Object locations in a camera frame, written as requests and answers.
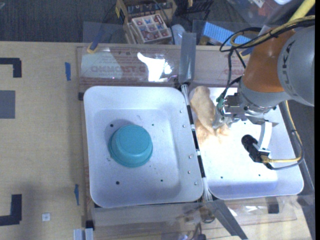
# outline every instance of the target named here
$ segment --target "black bracket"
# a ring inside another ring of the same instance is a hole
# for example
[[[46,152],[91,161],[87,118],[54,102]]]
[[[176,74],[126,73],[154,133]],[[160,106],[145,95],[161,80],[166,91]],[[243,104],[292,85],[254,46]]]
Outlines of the black bracket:
[[[22,220],[22,194],[11,195],[10,215],[0,216],[0,226],[20,224]]]
[[[13,67],[13,77],[22,77],[22,62],[19,58],[0,58],[0,65],[12,65]]]

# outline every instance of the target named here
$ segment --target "wooden surface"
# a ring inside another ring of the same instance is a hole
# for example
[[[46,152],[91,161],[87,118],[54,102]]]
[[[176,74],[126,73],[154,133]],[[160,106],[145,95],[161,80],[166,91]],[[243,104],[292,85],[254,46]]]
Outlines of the wooden surface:
[[[80,43],[0,42],[0,57],[20,58],[22,78],[0,65],[0,90],[15,91],[15,119],[0,119],[0,215],[10,214],[11,195],[22,194],[22,221],[0,226],[0,240],[72,240],[84,226],[85,173],[78,100]],[[71,65],[67,81],[65,63]],[[79,204],[74,194],[79,185]],[[299,206],[296,219],[242,226],[249,239],[311,240]],[[50,221],[42,222],[42,214]],[[239,239],[204,229],[208,239]],[[103,239],[97,231],[96,239]],[[158,234],[131,239],[161,239]]]

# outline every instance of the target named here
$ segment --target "dark floor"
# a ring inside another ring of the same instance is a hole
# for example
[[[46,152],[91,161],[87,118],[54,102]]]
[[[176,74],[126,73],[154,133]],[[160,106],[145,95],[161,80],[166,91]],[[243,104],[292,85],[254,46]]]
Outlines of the dark floor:
[[[116,0],[0,0],[0,3],[5,3],[0,9],[0,41],[81,43],[85,22],[120,24],[114,11]],[[181,24],[187,31],[192,31],[193,20],[201,20],[203,16],[203,13],[196,13],[188,15],[187,19],[174,17],[171,24]],[[245,23],[226,0],[213,0],[207,20]],[[294,101],[289,104],[314,185],[315,110]],[[309,195],[312,192],[306,184],[302,193]],[[305,216],[315,239],[315,204],[311,201],[310,206],[310,202],[301,202],[304,203]]]

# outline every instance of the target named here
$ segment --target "blue round object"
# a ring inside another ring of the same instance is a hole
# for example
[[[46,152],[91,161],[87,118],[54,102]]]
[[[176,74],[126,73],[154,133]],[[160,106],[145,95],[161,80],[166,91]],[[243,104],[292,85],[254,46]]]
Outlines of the blue round object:
[[[144,128],[130,124],[119,128],[111,136],[108,149],[117,163],[135,168],[149,161],[153,144],[149,133]]]

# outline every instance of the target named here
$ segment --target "white plastic tray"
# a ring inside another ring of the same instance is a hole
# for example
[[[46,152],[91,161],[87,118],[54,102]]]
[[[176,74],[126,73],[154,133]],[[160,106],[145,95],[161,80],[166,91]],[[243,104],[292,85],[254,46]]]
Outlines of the white plastic tray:
[[[84,94],[89,183],[104,208],[193,202],[203,193],[185,99],[170,87],[94,86]],[[153,153],[138,168],[114,161],[110,136],[136,124],[151,136]]]
[[[224,88],[211,87],[209,89],[210,98],[216,105],[216,99]],[[229,88],[227,95],[233,95],[236,92],[236,88]],[[193,94],[194,89],[190,92],[190,100]],[[194,112],[192,114],[196,121],[196,114]],[[272,128],[269,157],[273,159],[295,158],[280,109],[277,107],[276,110],[268,112],[265,119],[279,123]],[[215,197],[222,200],[249,199],[296,195],[302,191],[304,181],[298,166],[275,171],[266,168],[261,163],[253,162],[249,157],[241,143],[241,138],[249,134],[258,140],[260,131],[261,127],[252,124],[249,120],[238,121],[232,124],[229,136],[223,136],[220,140],[213,139],[211,146],[200,150],[209,190]]]

